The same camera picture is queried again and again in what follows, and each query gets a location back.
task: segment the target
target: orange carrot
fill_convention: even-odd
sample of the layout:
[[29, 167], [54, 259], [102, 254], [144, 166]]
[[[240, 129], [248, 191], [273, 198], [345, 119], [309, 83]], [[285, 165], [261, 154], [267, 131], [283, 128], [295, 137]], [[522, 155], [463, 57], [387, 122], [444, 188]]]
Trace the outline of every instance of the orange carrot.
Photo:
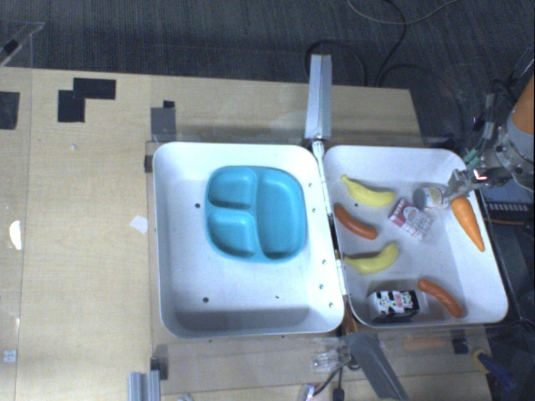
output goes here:
[[470, 201], [464, 196], [456, 197], [451, 201], [451, 210], [468, 237], [479, 248], [479, 251], [485, 251], [485, 244]]

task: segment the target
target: tin can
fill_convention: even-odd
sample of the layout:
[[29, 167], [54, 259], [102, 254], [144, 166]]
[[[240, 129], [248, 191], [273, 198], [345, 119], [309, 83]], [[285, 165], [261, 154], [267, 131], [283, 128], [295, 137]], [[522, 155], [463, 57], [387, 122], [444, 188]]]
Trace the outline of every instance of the tin can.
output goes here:
[[440, 186], [422, 187], [416, 189], [412, 201], [419, 210], [434, 210], [447, 208], [448, 201], [444, 196], [446, 189]]

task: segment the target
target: white tray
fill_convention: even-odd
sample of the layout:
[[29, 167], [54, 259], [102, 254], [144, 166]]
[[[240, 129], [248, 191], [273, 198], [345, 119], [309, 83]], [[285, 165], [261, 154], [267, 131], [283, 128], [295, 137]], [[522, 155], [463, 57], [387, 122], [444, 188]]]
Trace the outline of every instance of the white tray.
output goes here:
[[[287, 261], [221, 256], [205, 231], [211, 174], [224, 166], [284, 170], [303, 189], [307, 240]], [[328, 332], [344, 315], [314, 157], [294, 145], [169, 143], [153, 160], [161, 319], [180, 338]]]
[[[400, 197], [412, 200], [412, 192], [423, 185], [445, 185], [454, 169], [464, 163], [447, 150], [392, 147], [336, 146], [324, 159], [325, 175], [332, 204], [338, 202], [358, 219], [378, 229], [369, 241], [349, 232], [335, 218], [341, 252], [347, 255], [380, 251], [396, 241], [400, 255], [388, 269], [363, 275], [345, 264], [346, 282], [355, 316], [371, 327], [388, 327], [371, 322], [366, 297], [379, 290], [416, 289], [419, 278], [426, 277], [442, 285], [464, 307], [466, 315], [454, 318], [434, 297], [422, 295], [422, 311], [403, 327], [469, 325], [501, 321], [507, 313], [507, 295], [497, 268], [496, 258], [482, 219], [476, 197], [469, 201], [485, 242], [480, 252], [453, 216], [451, 209], [428, 211], [434, 219], [423, 241], [407, 235], [388, 215]], [[398, 199], [390, 206], [374, 208], [350, 197], [342, 175], [368, 187], [393, 190]]]

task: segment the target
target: gray carpet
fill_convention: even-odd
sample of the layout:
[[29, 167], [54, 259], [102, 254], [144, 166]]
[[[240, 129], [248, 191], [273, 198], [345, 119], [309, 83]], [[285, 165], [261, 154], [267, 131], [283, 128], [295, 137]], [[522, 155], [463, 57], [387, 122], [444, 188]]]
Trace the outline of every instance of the gray carpet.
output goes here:
[[[399, 19], [380, 0], [352, 1]], [[447, 0], [392, 1], [410, 20]], [[492, 79], [533, 46], [534, 1], [463, 0], [409, 26], [389, 62], [434, 74], [400, 68], [383, 85], [411, 90], [425, 135], [461, 138]], [[46, 22], [36, 67], [289, 82], [307, 81], [304, 54], [326, 38], [347, 43], [373, 79], [402, 31], [358, 16], [346, 0], [0, 0], [2, 40], [17, 21]], [[364, 83], [351, 52], [318, 50], [333, 54], [336, 84]]]

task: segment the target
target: black tape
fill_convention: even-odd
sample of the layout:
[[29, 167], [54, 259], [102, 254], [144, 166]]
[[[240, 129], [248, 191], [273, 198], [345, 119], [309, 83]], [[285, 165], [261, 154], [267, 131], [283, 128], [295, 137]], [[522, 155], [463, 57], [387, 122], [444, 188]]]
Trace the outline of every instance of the black tape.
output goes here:
[[160, 372], [160, 380], [167, 380], [169, 375], [167, 360], [163, 358], [151, 358], [150, 359], [150, 370], [158, 370]]
[[14, 38], [3, 45], [3, 50], [6, 51], [8, 55], [11, 55], [18, 48], [18, 41]]
[[451, 335], [451, 344], [453, 345], [455, 355], [467, 355], [468, 342], [466, 341], [465, 332], [463, 330], [452, 330]]
[[19, 92], [0, 92], [0, 129], [17, 127], [19, 100]]
[[85, 122], [85, 100], [75, 98], [72, 90], [58, 92], [58, 122]]
[[145, 167], [146, 174], [152, 173], [152, 158], [153, 157], [154, 156], [145, 155], [144, 167]]
[[115, 99], [115, 80], [74, 78], [76, 99]]

